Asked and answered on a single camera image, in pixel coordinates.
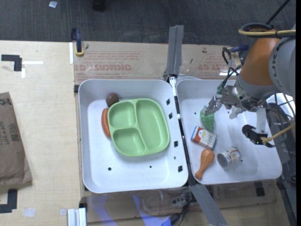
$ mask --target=cardboard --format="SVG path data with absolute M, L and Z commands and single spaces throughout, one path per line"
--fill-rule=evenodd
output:
M 32 180 L 9 92 L 0 94 L 0 185 Z

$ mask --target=brown round object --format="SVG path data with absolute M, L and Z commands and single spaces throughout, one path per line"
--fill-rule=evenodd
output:
M 108 107 L 110 107 L 112 104 L 119 102 L 119 97 L 116 93 L 109 94 L 107 99 L 105 100 Z

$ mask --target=dark floor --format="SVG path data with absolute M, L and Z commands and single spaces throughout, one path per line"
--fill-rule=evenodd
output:
M 285 0 L 107 0 L 104 12 L 92 1 L 0 0 L 0 40 L 69 42 L 77 27 L 87 41 L 168 43 L 169 27 L 184 25 L 184 44 L 251 45 L 237 30 L 267 22 Z M 271 24 L 285 30 L 295 23 L 291 0 Z

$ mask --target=green divided plate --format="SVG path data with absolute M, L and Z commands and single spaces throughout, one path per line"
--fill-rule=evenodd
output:
M 158 153 L 169 144 L 165 116 L 154 100 L 117 102 L 109 108 L 108 123 L 116 149 L 126 156 Z

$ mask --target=sausage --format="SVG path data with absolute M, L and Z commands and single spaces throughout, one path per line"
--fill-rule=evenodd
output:
M 108 111 L 109 111 L 108 108 L 104 108 L 103 109 L 103 113 L 102 113 L 102 127 L 103 127 L 103 131 L 104 131 L 105 135 L 107 137 L 111 137 L 109 123 L 108 123 Z

